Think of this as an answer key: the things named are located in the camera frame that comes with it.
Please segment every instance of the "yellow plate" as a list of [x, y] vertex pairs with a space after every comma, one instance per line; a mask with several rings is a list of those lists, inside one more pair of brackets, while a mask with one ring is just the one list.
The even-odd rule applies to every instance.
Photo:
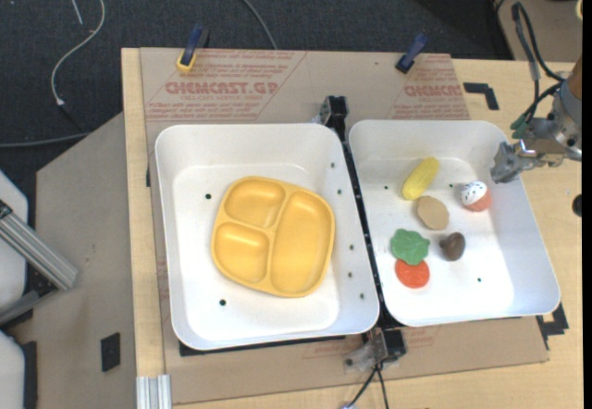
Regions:
[[212, 258], [222, 274], [246, 287], [303, 297], [323, 281], [334, 236], [325, 199], [280, 180], [246, 177], [222, 199]]

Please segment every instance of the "tan round toy food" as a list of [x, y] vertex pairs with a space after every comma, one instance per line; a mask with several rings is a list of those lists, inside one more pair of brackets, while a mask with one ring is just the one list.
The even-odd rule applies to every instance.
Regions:
[[430, 229], [445, 229], [448, 226], [450, 214], [448, 208], [437, 198], [424, 195], [419, 197], [415, 206], [415, 213]]
[[491, 191], [485, 183], [474, 180], [462, 187], [461, 203], [474, 212], [481, 212], [491, 206]]

